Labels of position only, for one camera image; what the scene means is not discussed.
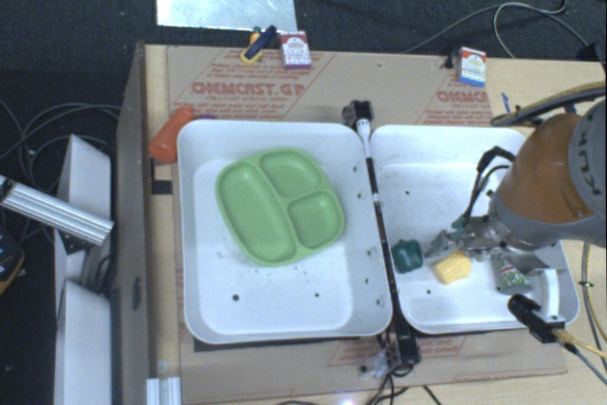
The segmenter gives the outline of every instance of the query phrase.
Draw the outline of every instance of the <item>yellow sponge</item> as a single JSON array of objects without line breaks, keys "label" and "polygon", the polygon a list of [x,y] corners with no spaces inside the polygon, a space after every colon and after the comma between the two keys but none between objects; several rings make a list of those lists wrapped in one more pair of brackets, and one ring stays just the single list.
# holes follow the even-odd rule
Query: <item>yellow sponge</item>
[{"label": "yellow sponge", "polygon": [[452,255],[434,264],[434,272],[443,284],[450,284],[468,277],[471,267],[470,258],[462,250],[457,250]]}]

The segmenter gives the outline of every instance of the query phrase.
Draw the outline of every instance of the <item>small cardboard box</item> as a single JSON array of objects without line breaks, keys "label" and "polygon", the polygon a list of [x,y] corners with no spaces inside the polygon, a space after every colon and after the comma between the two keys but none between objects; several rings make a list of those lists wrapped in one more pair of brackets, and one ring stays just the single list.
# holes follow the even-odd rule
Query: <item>small cardboard box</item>
[{"label": "small cardboard box", "polygon": [[312,66],[310,47],[305,32],[302,30],[281,32],[279,40],[285,69],[305,69]]},{"label": "small cardboard box", "polygon": [[483,51],[462,47],[459,50],[459,81],[472,86],[485,86],[487,55]]}]

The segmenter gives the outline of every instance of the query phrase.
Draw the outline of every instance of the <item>yellow object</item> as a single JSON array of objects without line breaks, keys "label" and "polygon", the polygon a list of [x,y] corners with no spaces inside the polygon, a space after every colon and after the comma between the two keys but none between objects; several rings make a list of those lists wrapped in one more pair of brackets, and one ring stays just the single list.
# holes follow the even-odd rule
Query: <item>yellow object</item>
[{"label": "yellow object", "polygon": [[555,335],[555,337],[557,338],[557,340],[559,340],[559,342],[561,344],[573,344],[574,346],[579,346],[580,348],[590,351],[591,353],[594,353],[595,355],[598,355],[602,358],[607,359],[607,353],[597,349],[594,346],[591,346],[590,344],[586,344],[585,342],[580,341],[578,338],[576,338],[575,336],[572,336],[564,329],[553,329],[552,334]]},{"label": "yellow object", "polygon": [[252,33],[248,37],[248,47],[247,47],[247,49],[245,49],[243,52],[240,53],[240,61],[242,61],[244,64],[251,65],[253,63],[256,63],[264,55],[264,51],[262,51],[260,49],[255,54],[255,56],[253,56],[252,58],[247,58],[247,56],[245,56],[248,49],[253,45],[253,43],[255,41],[257,41],[261,37],[261,35],[262,35],[262,30],[258,27],[255,27],[255,29],[252,31]]},{"label": "yellow object", "polygon": [[[14,270],[12,271],[12,273],[10,274],[10,276],[8,277],[7,280],[5,281],[0,281],[0,295],[2,295],[2,293],[7,289],[7,287],[12,283],[13,280],[15,280],[15,277],[17,276],[17,274],[19,273],[19,270],[21,270],[21,265],[23,264],[23,261],[26,259],[25,254],[19,250],[21,252],[21,255],[15,258],[19,258],[19,261],[17,263],[17,266],[14,268]],[[0,262],[0,265],[5,264],[6,260],[3,260]]]},{"label": "yellow object", "polygon": [[240,53],[240,61],[242,61],[246,65],[256,63],[264,55],[264,51],[262,51],[260,49],[259,52],[257,54],[255,54],[255,56],[253,56],[251,59],[249,59],[245,56],[245,53],[247,51],[248,51],[248,47],[247,47],[247,49],[245,49],[243,52]]},{"label": "yellow object", "polygon": [[588,306],[590,307],[590,314],[593,317],[593,319],[595,320],[595,326],[597,327],[599,334],[602,336],[602,338],[604,340],[607,341],[607,333],[605,333],[603,326],[600,325],[600,321],[598,320],[598,314],[597,314],[597,311],[595,310],[595,305],[593,304],[592,298],[590,297],[590,292],[588,292]]},{"label": "yellow object", "polygon": [[470,275],[472,265],[470,258],[462,250],[434,264],[434,272],[443,284],[450,284]]}]

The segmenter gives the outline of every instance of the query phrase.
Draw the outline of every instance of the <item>green plastic tray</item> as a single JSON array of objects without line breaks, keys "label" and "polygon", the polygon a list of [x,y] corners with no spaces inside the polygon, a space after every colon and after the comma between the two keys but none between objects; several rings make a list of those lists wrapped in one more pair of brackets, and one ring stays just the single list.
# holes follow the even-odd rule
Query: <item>green plastic tray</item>
[{"label": "green plastic tray", "polygon": [[272,149],[231,163],[217,177],[215,195],[236,243],[259,265],[297,262],[343,231],[333,187],[299,149]]}]

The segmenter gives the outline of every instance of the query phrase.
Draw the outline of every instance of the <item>black carpet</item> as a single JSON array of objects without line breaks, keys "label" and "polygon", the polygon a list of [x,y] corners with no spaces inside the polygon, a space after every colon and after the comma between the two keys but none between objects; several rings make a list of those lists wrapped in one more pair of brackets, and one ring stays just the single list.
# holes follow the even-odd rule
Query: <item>black carpet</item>
[{"label": "black carpet", "polygon": [[[557,9],[561,0],[295,0],[298,25],[312,49],[403,52],[478,9],[504,2]],[[493,34],[492,12],[479,15],[418,49],[448,55],[459,46],[506,54]],[[605,1],[569,0],[559,16],[605,58]],[[503,38],[520,58],[574,60],[582,43],[552,20],[507,9],[500,18]],[[156,0],[0,0],[0,99],[26,124],[42,110],[66,102],[120,105],[137,40],[147,43],[244,46],[242,32],[161,28]],[[0,156],[18,140],[0,108]],[[54,124],[32,141],[70,132],[110,142],[113,122],[83,114]],[[60,171],[58,143],[35,168],[48,187]],[[0,159],[0,174],[23,177],[16,153]],[[13,232],[25,222],[5,215]],[[0,296],[0,405],[52,401],[54,297],[52,246],[42,234],[24,243],[26,275]]]}]

